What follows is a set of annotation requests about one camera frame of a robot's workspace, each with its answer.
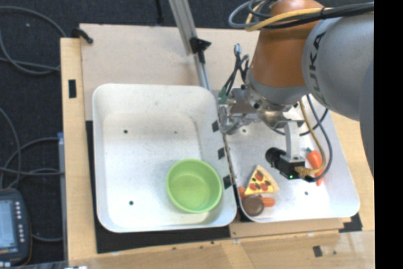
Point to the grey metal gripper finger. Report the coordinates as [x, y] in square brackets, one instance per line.
[223, 121]
[235, 124]

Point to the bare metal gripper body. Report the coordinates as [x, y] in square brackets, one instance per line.
[244, 104]

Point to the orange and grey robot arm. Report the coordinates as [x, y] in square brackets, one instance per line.
[333, 66]

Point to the toy pizza slice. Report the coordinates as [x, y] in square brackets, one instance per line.
[261, 184]

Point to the green bowl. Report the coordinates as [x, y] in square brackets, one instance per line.
[193, 187]

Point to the brown round biscuit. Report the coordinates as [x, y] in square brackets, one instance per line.
[253, 206]

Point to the orange toy sausage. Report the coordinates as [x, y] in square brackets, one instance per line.
[269, 202]

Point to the orange carrot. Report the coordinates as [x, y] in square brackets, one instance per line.
[315, 159]

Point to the white plastic tray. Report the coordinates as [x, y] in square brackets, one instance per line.
[141, 160]
[299, 201]

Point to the pale wood board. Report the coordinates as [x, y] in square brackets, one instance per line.
[132, 53]

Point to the black cylinder on white bracket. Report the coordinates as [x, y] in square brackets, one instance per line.
[288, 163]

